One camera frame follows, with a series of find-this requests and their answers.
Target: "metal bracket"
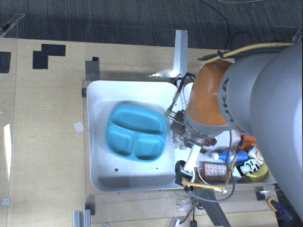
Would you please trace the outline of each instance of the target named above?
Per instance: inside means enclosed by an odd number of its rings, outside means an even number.
[[[73,227],[90,227],[90,210],[79,211],[75,210],[72,213]]]
[[[187,73],[187,30],[176,30],[173,72],[179,77]]]
[[[100,80],[100,65],[99,61],[85,61],[85,79]]]

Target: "blue plastic tray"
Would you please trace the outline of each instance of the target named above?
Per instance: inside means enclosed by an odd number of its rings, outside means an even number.
[[[160,113],[141,106],[120,104],[109,116],[105,138],[112,154],[152,162],[162,155],[166,135],[166,121]]]

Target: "gray carpet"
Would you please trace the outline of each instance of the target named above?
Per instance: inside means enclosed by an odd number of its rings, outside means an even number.
[[[290,41],[302,27],[303,0],[203,1],[224,15],[229,33],[221,15],[197,0],[0,0],[0,26],[24,13],[20,38],[160,46],[173,46],[175,30],[186,29],[189,47],[216,49],[227,37],[231,49]]]

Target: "orange object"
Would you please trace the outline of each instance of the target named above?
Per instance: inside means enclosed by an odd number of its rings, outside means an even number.
[[[243,142],[241,147],[240,147],[240,150],[245,150],[245,151],[249,151],[251,148],[253,148],[254,146],[258,147],[258,144],[254,141],[254,142]]]
[[[256,138],[253,136],[244,135],[244,140],[245,141],[256,141]]]
[[[188,102],[187,113],[197,123],[226,125],[218,104],[218,88],[224,72],[231,65],[228,61],[215,61],[199,71]]]

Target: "sticker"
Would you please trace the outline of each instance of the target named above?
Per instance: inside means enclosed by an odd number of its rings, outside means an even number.
[[[84,126],[83,126],[82,122],[74,123],[74,127],[75,127],[77,133],[84,131]]]
[[[9,205],[9,198],[2,199],[2,206],[8,206]]]

